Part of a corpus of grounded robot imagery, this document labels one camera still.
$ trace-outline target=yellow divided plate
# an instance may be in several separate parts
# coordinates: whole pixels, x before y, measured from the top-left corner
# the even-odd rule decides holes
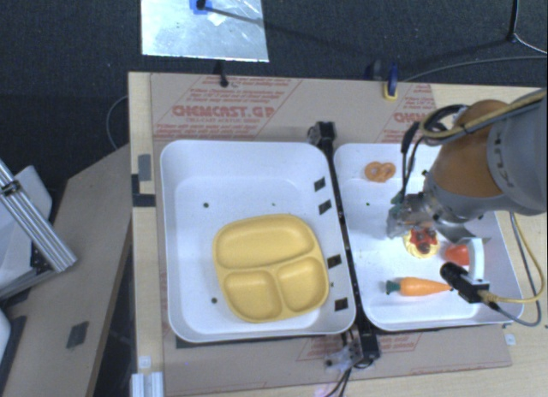
[[[250,217],[221,228],[213,262],[230,309],[250,323],[295,317],[329,292],[318,240],[299,217]]]

